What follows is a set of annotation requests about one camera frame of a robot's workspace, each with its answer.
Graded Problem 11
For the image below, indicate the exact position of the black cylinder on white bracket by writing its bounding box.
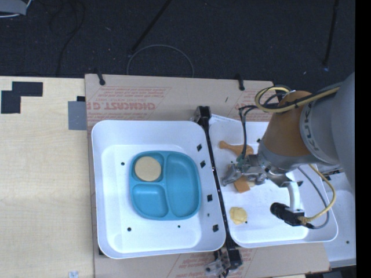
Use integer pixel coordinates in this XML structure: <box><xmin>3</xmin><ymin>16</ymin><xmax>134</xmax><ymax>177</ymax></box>
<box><xmin>270</xmin><ymin>180</ymin><xmax>307</xmax><ymax>227</ymax></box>

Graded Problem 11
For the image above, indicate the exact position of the white plastic tray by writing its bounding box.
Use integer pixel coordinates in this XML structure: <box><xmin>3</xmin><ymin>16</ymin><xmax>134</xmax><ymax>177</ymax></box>
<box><xmin>208</xmin><ymin>116</ymin><xmax>339</xmax><ymax>249</ymax></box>
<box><xmin>90</xmin><ymin>119</ymin><xmax>227</xmax><ymax>260</ymax></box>

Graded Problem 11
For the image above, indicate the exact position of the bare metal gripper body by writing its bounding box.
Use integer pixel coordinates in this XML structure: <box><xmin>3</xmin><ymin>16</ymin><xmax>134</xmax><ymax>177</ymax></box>
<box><xmin>239</xmin><ymin>154</ymin><xmax>292</xmax><ymax>186</ymax></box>

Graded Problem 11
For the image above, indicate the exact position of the orange-brown toy bread slice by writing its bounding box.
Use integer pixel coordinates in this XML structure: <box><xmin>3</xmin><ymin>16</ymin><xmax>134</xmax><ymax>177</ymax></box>
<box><xmin>234</xmin><ymin>178</ymin><xmax>252</xmax><ymax>194</ymax></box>

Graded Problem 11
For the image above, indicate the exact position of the blue divided plate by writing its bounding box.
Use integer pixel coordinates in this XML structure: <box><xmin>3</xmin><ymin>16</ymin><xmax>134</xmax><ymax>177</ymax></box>
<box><xmin>129</xmin><ymin>150</ymin><xmax>202</xmax><ymax>221</ymax></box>

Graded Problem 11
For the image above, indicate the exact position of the yellow lumpy toy food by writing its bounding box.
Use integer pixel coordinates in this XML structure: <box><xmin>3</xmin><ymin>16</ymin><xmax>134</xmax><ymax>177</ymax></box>
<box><xmin>229</xmin><ymin>206</ymin><xmax>248</xmax><ymax>225</ymax></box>

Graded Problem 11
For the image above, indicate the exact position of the thin black rod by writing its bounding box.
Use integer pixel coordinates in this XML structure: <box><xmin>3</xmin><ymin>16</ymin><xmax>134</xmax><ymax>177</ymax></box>
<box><xmin>202</xmin><ymin>117</ymin><xmax>234</xmax><ymax>252</ymax></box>

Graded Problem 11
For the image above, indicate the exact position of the round beige biscuit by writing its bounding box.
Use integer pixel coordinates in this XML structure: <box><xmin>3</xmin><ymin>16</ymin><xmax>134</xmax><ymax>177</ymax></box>
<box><xmin>133</xmin><ymin>156</ymin><xmax>162</xmax><ymax>182</ymax></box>

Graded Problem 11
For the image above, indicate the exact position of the tan toy chicken drumstick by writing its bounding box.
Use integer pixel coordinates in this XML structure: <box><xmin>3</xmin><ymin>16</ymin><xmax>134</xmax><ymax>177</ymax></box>
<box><xmin>218</xmin><ymin>140</ymin><xmax>254</xmax><ymax>158</ymax></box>

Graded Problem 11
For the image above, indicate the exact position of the brown cardboard board, red print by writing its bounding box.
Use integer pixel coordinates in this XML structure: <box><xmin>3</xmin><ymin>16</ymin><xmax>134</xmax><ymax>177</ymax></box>
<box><xmin>83</xmin><ymin>73</ymin><xmax>332</xmax><ymax>278</ymax></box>

